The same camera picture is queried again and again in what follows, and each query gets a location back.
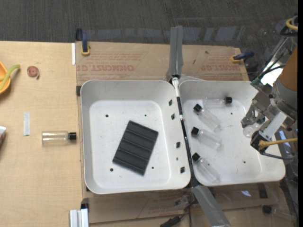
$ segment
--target white plastic tray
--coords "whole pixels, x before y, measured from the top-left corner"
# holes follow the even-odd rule
[[[283,160],[260,155],[252,146],[250,139],[243,135],[241,120],[249,109],[257,90],[248,81],[184,81],[179,87],[185,118],[188,142],[192,154],[197,152],[205,157],[219,173],[220,181],[216,184],[208,182],[199,174],[194,164],[197,180],[206,186],[230,185],[279,181],[285,175]],[[193,111],[202,98],[209,95],[231,96],[232,104],[223,108],[208,108],[222,121],[222,130],[216,133],[223,139],[221,150],[215,150],[199,143],[191,136],[191,129],[204,128],[210,132]],[[267,153],[281,155],[278,146],[271,146]]]
[[[186,147],[171,84],[91,80],[81,87],[81,107],[84,176],[92,192],[181,189],[189,183]],[[130,120],[159,132],[144,176],[112,162]]]

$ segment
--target black cap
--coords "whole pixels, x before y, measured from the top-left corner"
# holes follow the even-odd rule
[[[76,140],[77,139],[77,133],[68,133],[68,139],[69,140]]]
[[[199,104],[196,104],[195,107],[194,107],[194,110],[198,113],[200,112],[202,109],[202,107],[199,105]]]
[[[270,214],[273,209],[272,209],[272,207],[270,207],[268,205],[263,205],[262,210],[263,210],[263,213]]]
[[[197,161],[198,159],[200,159],[199,154],[198,154],[198,153],[193,154],[192,159],[193,159],[194,161]]]
[[[225,104],[231,104],[232,103],[232,97],[226,96],[225,97]]]
[[[196,127],[193,127],[193,129],[191,130],[191,133],[194,134],[194,135],[198,135],[199,129],[196,128]]]

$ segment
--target green wire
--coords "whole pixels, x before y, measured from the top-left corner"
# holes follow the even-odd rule
[[[3,81],[0,84],[0,91],[3,89],[5,83],[7,82],[7,80],[9,79],[11,73],[13,72],[14,69],[20,68],[20,65],[14,65],[11,68],[8,69],[8,72],[6,73],[6,75],[3,78]]]

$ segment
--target orange bowl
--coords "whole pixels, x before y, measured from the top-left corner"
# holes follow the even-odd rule
[[[2,62],[0,62],[0,78],[4,77],[7,72],[8,71],[6,70],[5,66],[2,64]],[[2,90],[0,90],[0,94],[4,93],[6,91],[6,89],[9,88],[9,85],[10,85],[10,77],[4,84],[4,87],[2,88]]]

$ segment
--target dark floor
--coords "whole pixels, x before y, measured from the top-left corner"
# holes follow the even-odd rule
[[[227,45],[268,57],[298,0],[0,0],[0,40],[73,42],[78,27],[94,41]]]

